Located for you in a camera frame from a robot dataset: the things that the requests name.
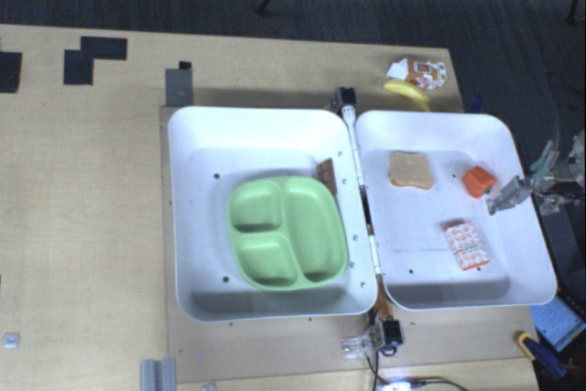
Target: wooden table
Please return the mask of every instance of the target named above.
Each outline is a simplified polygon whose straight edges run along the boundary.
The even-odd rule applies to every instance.
[[[93,86],[66,86],[63,51],[79,49],[81,36],[128,38],[128,57],[95,61]],[[0,94],[0,334],[21,334],[17,349],[0,349],[2,389],[137,390],[140,361],[172,352],[159,137],[165,69],[192,62],[199,104],[322,107],[346,85],[356,88],[362,110],[409,110],[382,83],[392,61],[419,55],[444,60],[451,77],[432,95],[432,109],[462,109],[445,49],[0,26],[0,50],[24,54],[18,93]],[[534,331],[528,308],[420,312],[417,320],[397,308],[396,315],[407,343],[397,361],[382,363],[382,375],[441,375],[470,389],[537,389],[531,364],[511,340],[516,330]],[[226,343],[232,351],[212,357],[212,376],[255,363],[255,328],[265,339],[307,337],[331,348],[339,340],[336,321],[316,319],[312,330],[300,328],[300,320],[239,323],[247,342]],[[216,337],[200,331],[204,341]],[[304,363],[296,343],[303,342],[264,364],[264,375],[281,376],[217,386],[370,388],[364,364],[341,371],[329,349],[315,351],[317,369],[282,375],[282,361],[292,370]]]

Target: toy bread slice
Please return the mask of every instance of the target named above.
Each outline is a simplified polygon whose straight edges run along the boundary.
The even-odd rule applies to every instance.
[[[419,153],[395,152],[391,156],[390,179],[395,186],[415,186],[423,190],[433,186],[428,159]]]

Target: banana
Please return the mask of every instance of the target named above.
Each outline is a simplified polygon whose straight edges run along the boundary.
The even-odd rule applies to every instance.
[[[402,80],[389,80],[385,82],[383,87],[388,92],[405,96],[421,111],[431,111],[429,109],[429,97],[413,83]]]

